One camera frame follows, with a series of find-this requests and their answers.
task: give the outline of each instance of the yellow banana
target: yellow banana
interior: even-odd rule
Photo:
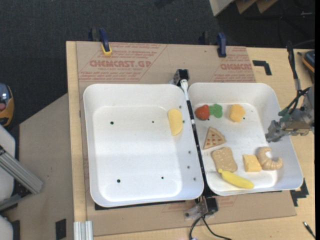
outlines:
[[[220,168],[218,172],[226,182],[229,182],[230,184],[235,185],[239,188],[253,189],[255,186],[250,180],[240,177],[239,175],[236,175],[231,171],[223,170]]]

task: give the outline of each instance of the brown cardboard sheet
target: brown cardboard sheet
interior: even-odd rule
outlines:
[[[87,220],[95,236],[189,227],[184,211],[194,200],[96,210],[89,186],[89,165],[83,93],[95,83],[166,84],[177,69],[188,69],[189,85],[197,82],[254,83],[247,49],[227,46],[227,57],[219,57],[214,45],[110,43],[105,56],[99,42],[76,42],[83,166]],[[217,196],[219,211],[209,224],[270,219],[296,215],[289,191]]]

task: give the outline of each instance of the blue clamp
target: blue clamp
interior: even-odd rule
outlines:
[[[217,49],[218,56],[219,57],[226,57],[226,43],[227,43],[227,38],[224,33],[219,33],[216,37],[216,43],[219,46]]]
[[[88,33],[88,39],[89,41],[101,42],[101,48],[104,55],[110,55],[112,53],[108,35],[104,28],[99,28],[99,32],[96,27],[91,28]]]

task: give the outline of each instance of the tray with toy food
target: tray with toy food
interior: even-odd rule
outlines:
[[[90,193],[96,204],[111,208],[193,200],[204,184],[221,196],[302,184],[290,138],[266,141],[280,111],[269,86],[194,83],[188,94],[194,120],[186,94],[173,84],[86,88]]]
[[[303,175],[290,137],[266,141],[265,133],[281,110],[268,85],[194,83],[188,93],[207,184],[214,193],[229,196],[301,186]]]

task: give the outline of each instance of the toy food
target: toy food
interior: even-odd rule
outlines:
[[[211,116],[215,116],[216,118],[222,118],[223,116],[222,106],[219,104],[209,106],[209,112]]]
[[[215,128],[209,127],[203,149],[209,149],[226,142],[225,136]]]
[[[244,154],[243,156],[244,170],[247,173],[260,172],[262,170],[258,158],[254,154]]]
[[[195,116],[200,120],[207,120],[210,117],[209,106],[203,105],[195,110]]]
[[[240,122],[245,114],[244,108],[239,104],[232,105],[229,111],[229,117],[234,122]]]
[[[223,147],[215,150],[211,155],[217,171],[223,169],[224,171],[234,173],[238,169],[230,147]]]
[[[264,146],[258,150],[258,154],[256,155],[256,158],[258,159],[262,169],[266,171],[272,171],[282,168],[282,166],[284,165],[283,159],[279,157],[277,161],[273,161],[266,155],[266,152],[269,151],[271,151],[271,148],[268,146]]]
[[[171,134],[173,136],[178,135],[184,126],[181,112],[176,108],[170,109],[168,111],[168,118]]]
[[[221,174],[222,178],[232,185],[244,189],[253,189],[255,185],[248,179],[240,177],[228,170],[219,169],[218,172]]]

